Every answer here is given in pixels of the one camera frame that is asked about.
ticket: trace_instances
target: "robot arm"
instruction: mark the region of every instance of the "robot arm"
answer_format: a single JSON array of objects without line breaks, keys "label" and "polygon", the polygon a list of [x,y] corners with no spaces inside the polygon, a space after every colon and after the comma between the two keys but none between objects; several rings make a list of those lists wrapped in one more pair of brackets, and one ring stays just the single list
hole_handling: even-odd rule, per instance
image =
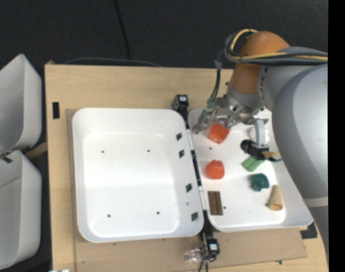
[{"label": "robot arm", "polygon": [[[240,53],[233,48],[249,34]],[[308,206],[323,238],[329,261],[327,54],[290,47],[271,32],[244,29],[229,36],[225,56],[235,62],[224,98],[213,98],[195,132],[216,119],[228,129],[255,124],[263,107],[272,112],[272,127],[281,158]]]}]

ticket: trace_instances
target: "plywood surface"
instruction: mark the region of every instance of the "plywood surface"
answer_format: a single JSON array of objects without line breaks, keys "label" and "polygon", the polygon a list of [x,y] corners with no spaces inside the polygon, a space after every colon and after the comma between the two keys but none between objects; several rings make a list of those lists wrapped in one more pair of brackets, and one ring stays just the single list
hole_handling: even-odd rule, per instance
[{"label": "plywood surface", "polygon": [[[222,72],[220,95],[232,72]],[[213,90],[215,71],[154,67],[45,66],[47,136],[51,197],[53,269],[71,271],[196,270],[182,253],[197,237],[92,244],[74,228],[66,110],[85,107],[168,108],[176,94],[187,94],[190,109],[201,108]],[[58,102],[60,118],[53,118]],[[213,271],[325,271],[320,239],[300,239],[298,229],[216,233],[222,253]],[[268,261],[284,261],[253,264]]]}]

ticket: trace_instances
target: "green block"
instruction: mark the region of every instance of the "green block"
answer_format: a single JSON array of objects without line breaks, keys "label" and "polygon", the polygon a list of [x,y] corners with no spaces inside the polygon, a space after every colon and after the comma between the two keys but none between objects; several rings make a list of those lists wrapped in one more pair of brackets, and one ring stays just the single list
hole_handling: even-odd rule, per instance
[{"label": "green block", "polygon": [[264,160],[257,160],[253,157],[249,157],[247,160],[245,160],[242,163],[242,166],[246,168],[248,171],[252,172],[252,171],[255,171],[256,168],[259,167],[259,165],[263,162]]},{"label": "green block", "polygon": [[270,183],[268,182],[268,178],[263,173],[258,173],[256,175],[252,175],[252,185],[251,187],[256,190],[257,192],[260,192],[263,188],[269,188]]}]

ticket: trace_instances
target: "wooden table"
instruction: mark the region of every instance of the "wooden table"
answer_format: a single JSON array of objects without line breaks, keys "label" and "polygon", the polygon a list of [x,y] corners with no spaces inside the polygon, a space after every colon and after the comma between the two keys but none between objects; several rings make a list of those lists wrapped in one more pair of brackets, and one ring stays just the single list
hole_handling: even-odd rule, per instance
[{"label": "wooden table", "polygon": [[[230,70],[222,71],[218,95],[225,92],[224,84],[231,74]],[[184,264],[182,257],[184,250],[199,243],[197,237],[108,244],[89,243],[81,237],[73,218],[66,111],[85,107],[168,108],[176,94],[188,95],[190,109],[201,108],[206,106],[215,76],[211,69],[45,65],[54,270],[197,269],[197,265]],[[302,241],[298,228],[214,235],[222,252],[209,270],[327,271],[321,238]]]}]

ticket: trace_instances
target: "empty white tray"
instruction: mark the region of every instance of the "empty white tray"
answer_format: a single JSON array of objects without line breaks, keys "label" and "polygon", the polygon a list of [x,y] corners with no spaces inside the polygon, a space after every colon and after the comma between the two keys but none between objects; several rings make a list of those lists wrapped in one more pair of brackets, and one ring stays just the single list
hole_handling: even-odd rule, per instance
[{"label": "empty white tray", "polygon": [[41,134],[41,78],[23,54],[0,70],[0,155],[36,144]]},{"label": "empty white tray", "polygon": [[204,219],[182,117],[79,110],[72,120],[77,222],[92,242],[192,236]]},{"label": "empty white tray", "polygon": [[[203,110],[195,109],[189,115],[193,128]],[[266,138],[270,151],[278,151],[271,125],[271,112],[264,110],[256,118],[269,119],[266,127]],[[228,137],[217,144],[208,139],[210,129],[193,134],[193,145],[199,166],[205,201],[209,209],[208,191],[218,191],[221,195],[223,215],[209,214],[209,221],[222,232],[262,230],[265,228],[307,226],[313,218],[304,204],[300,193],[293,183],[283,161],[266,160],[255,171],[247,171],[241,164],[250,157],[244,153],[240,144],[244,139],[255,141],[254,127],[242,123],[233,126]],[[225,168],[222,179],[210,179],[205,174],[205,167],[211,160],[221,160]],[[270,182],[270,188],[256,192],[251,188],[250,177],[264,173]],[[271,187],[278,184],[282,197],[283,209],[271,211],[266,203],[271,194]]]},{"label": "empty white tray", "polygon": [[0,159],[0,269],[33,256],[40,244],[41,174],[20,151]]}]

